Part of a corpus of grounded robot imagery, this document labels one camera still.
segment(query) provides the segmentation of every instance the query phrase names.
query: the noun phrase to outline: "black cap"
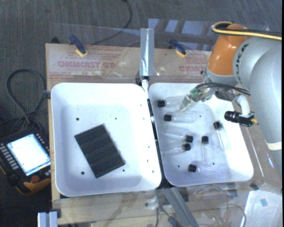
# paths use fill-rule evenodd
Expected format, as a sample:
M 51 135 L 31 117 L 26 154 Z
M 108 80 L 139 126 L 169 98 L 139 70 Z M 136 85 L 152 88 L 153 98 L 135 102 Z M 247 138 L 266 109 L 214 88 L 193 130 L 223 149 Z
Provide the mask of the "black cap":
M 208 136 L 202 136 L 202 144 L 208 144 Z
M 192 137 L 191 135 L 185 135 L 185 141 L 186 142 L 191 143 L 191 142 L 193 142 L 193 139 L 194 139 L 194 137 Z
M 221 124 L 220 124 L 219 121 L 214 122 L 214 123 L 213 123 L 213 126 L 214 126 L 214 129 L 215 129 L 215 130 L 218 130 L 219 128 L 221 128 Z
M 191 146 L 189 143 L 186 143 L 184 145 L 182 145 L 184 147 L 184 150 L 190 150 L 191 149 Z
M 165 101 L 164 100 L 158 100 L 157 105 L 159 108 L 165 107 Z
M 188 171 L 189 172 L 196 172 L 197 171 L 197 166 L 194 164 L 189 164 L 188 165 Z
M 172 120 L 172 116 L 170 114 L 164 115 L 164 121 L 171 121 L 171 120 Z

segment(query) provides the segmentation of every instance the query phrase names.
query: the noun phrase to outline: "transparent plastic sheet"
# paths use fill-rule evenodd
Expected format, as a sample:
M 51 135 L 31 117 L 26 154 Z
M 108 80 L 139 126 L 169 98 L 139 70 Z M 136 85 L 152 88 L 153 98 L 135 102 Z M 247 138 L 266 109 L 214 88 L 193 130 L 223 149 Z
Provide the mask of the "transparent plastic sheet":
M 166 21 L 162 23 L 158 19 L 150 19 L 149 21 L 149 28 L 155 29 L 156 48 L 155 76 L 150 77 L 150 84 L 153 82 L 200 83 L 203 79 L 200 72 L 208 62 L 216 36 L 208 34 L 207 39 L 210 38 L 212 40 L 209 40 L 210 43 L 205 43 L 206 41 L 201 40 L 204 34 L 199 34 L 197 43 L 191 43 L 189 40 L 194 38 L 195 35 L 190 36 L 189 26 L 198 25 L 198 31 L 203 31 L 200 29 L 202 22 L 182 21 L 181 24 L 183 26 L 182 30 L 180 30 L 179 27 L 178 29 L 172 28 L 179 21 L 173 20 L 167 23 Z M 89 55 L 95 56 L 92 59 L 98 58 L 98 61 L 93 62 L 102 61 L 108 63 L 105 64 L 106 67 L 108 66 L 106 74 L 102 74 L 105 70 L 98 70 L 99 68 L 96 68 L 96 70 L 86 70 L 85 74 L 82 68 L 73 67 L 76 64 L 68 64 L 66 66 L 66 63 L 64 67 L 60 67 L 63 70 L 51 71 L 51 69 L 58 66 L 59 60 L 56 60 L 55 63 L 48 64 L 49 87 L 62 81 L 136 83 L 140 57 L 139 30 L 52 24 L 51 38 L 57 37 L 61 44 L 47 45 L 47 62 L 49 62 L 49 56 L 61 53 L 59 49 L 52 51 L 52 47 L 54 46 L 57 46 L 57 48 L 65 46 L 66 49 L 64 48 L 62 51 L 67 51 L 69 54 L 63 56 L 70 57 L 70 60 L 75 61 L 71 57 L 75 57 L 75 59 L 79 58 L 75 53 L 74 45 L 69 45 L 70 41 L 68 38 L 70 33 L 76 35 L 87 46 Z M 116 33 L 118 34 L 111 39 L 93 45 L 93 43 L 113 36 Z M 176 54 L 175 49 L 169 44 L 171 38 L 178 40 L 188 47 L 187 57 L 181 57 Z M 96 64 L 89 64 L 89 69 L 95 69 Z M 276 198 L 273 198 L 276 201 L 266 199 L 266 204 L 276 206 L 276 208 L 273 208 L 274 213 L 271 215 L 271 221 L 282 221 L 282 193 L 278 191 L 278 188 L 275 189 L 274 187 L 274 185 L 279 186 L 279 179 L 274 176 L 276 171 L 273 165 L 269 163 L 270 155 L 266 152 L 266 145 L 263 141 L 261 131 L 257 125 L 253 126 L 252 129 L 246 127 L 241 127 L 241 129 L 254 167 L 254 176 L 250 181 L 179 188 L 187 206 L 200 225 L 244 226 L 251 214 L 251 208 L 248 208 L 248 206 L 258 206 L 265 202 L 263 199 L 266 198 L 262 198 L 261 195 L 263 192 L 262 188 L 264 187 L 263 194 L 266 191 L 271 191 L 277 195 Z M 253 197 L 255 194 L 261 197 L 260 202 L 258 198 Z M 59 224 L 95 221 L 92 225 L 96 227 L 107 226 L 109 223 L 124 226 L 125 223 L 129 223 L 129 219 L 132 219 L 133 224 L 136 226 L 155 225 L 157 213 L 159 213 L 158 226 L 168 226 L 168 217 L 162 210 L 158 209 L 160 206 L 163 206 L 169 215 L 177 217 L 175 210 L 168 203 L 161 189 L 146 192 L 76 197 L 71 198 L 71 200 L 63 197 L 53 199 L 53 208 L 61 209 L 63 213 L 62 217 L 58 220 Z

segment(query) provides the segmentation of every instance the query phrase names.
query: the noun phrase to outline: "emergency stop button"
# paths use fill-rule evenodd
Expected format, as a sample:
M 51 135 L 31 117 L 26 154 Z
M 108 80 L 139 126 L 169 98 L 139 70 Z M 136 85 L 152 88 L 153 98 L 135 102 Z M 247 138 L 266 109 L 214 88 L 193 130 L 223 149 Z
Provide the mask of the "emergency stop button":
M 37 183 L 40 181 L 40 178 L 37 175 L 32 176 L 32 183 Z

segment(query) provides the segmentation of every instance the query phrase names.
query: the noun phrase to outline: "robotic arm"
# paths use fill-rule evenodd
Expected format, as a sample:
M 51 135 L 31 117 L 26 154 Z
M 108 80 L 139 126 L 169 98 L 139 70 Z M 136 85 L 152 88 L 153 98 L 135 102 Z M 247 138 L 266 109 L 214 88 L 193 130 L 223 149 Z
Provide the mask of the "robotic arm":
M 248 127 L 258 122 L 282 179 L 282 37 L 229 22 L 219 22 L 212 30 L 222 35 L 212 51 L 204 81 L 185 96 L 180 110 L 214 94 L 237 100 L 242 112 L 226 112 L 224 118 Z M 254 114 L 246 100 L 230 90 L 249 95 Z

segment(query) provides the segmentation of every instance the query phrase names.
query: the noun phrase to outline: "yellow cable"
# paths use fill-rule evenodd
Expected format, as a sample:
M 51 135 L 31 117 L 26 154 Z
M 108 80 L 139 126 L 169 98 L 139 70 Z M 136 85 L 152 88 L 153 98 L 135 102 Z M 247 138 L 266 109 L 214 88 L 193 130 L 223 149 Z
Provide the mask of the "yellow cable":
M 268 35 L 268 34 L 261 34 L 257 32 L 243 32 L 243 31 L 232 31 L 231 29 L 229 30 L 222 30 L 222 29 L 217 29 L 217 25 L 220 24 L 233 24 L 232 22 L 218 22 L 212 25 L 212 31 L 219 33 L 219 34 L 226 34 L 226 35 L 244 35 L 244 36 L 257 36 L 257 37 L 262 37 L 262 38 L 268 38 L 268 39 L 275 39 L 275 40 L 282 40 L 281 36 L 276 36 L 276 35 Z

